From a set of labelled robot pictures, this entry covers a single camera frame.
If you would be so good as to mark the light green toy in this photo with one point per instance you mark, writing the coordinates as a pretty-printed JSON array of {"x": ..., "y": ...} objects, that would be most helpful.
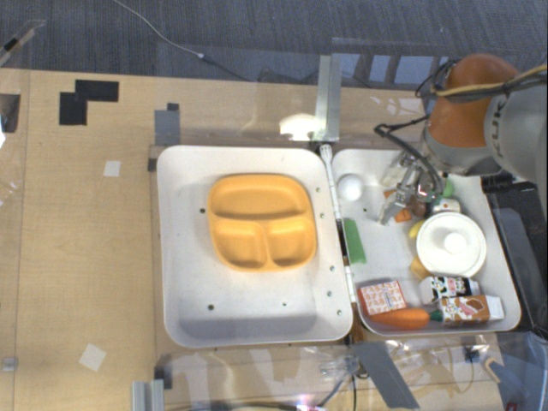
[{"x": 448, "y": 188}]

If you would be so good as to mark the orange divided plate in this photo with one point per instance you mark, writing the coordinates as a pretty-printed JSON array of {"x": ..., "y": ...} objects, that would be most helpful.
[{"x": 261, "y": 221}]

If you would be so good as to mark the white lidded bowl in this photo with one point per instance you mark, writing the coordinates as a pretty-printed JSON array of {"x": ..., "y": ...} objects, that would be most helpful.
[{"x": 451, "y": 244}]

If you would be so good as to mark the black and white cow carton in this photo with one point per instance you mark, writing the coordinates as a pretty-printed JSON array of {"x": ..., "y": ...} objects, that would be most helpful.
[{"x": 449, "y": 287}]

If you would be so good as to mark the white ball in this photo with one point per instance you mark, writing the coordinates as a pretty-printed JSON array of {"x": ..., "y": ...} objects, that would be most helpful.
[{"x": 349, "y": 187}]

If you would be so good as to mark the orange carrot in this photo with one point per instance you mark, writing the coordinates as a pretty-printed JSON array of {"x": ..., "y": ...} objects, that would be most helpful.
[{"x": 402, "y": 318}]

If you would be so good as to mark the green block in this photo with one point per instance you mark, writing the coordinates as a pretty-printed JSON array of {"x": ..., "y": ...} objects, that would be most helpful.
[{"x": 356, "y": 242}]

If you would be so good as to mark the brown and white carton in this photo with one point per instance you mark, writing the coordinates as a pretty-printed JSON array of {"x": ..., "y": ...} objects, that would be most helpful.
[{"x": 466, "y": 309}]

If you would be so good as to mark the thin black and white rod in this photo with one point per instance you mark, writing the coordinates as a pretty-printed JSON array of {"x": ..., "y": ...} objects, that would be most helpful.
[{"x": 330, "y": 178}]

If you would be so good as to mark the small orange toy piece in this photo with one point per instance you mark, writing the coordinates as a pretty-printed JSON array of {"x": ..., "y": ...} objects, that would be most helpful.
[{"x": 403, "y": 216}]

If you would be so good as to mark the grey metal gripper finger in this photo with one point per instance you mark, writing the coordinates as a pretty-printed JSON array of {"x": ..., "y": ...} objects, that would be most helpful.
[{"x": 396, "y": 204}]

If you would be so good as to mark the orange patterned box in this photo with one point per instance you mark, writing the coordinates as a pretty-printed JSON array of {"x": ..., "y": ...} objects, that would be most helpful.
[{"x": 382, "y": 298}]

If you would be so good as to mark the white plastic tray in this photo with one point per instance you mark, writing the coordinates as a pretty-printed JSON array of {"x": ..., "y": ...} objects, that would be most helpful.
[
  {"x": 385, "y": 255},
  {"x": 188, "y": 246}
]

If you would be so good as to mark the brown round toy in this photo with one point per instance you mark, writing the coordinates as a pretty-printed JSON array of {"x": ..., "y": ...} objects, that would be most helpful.
[{"x": 417, "y": 208}]

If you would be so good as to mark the white and orange toy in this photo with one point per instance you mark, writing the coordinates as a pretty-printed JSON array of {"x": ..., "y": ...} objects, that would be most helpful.
[{"x": 446, "y": 206}]

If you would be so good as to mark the yellow banana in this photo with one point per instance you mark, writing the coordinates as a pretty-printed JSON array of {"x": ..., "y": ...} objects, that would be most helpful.
[{"x": 416, "y": 229}]

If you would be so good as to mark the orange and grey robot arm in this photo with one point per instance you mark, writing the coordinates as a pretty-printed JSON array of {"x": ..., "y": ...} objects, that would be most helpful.
[{"x": 462, "y": 114}]

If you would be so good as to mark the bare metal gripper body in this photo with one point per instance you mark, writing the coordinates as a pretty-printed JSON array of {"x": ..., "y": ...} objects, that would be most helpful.
[{"x": 409, "y": 170}]

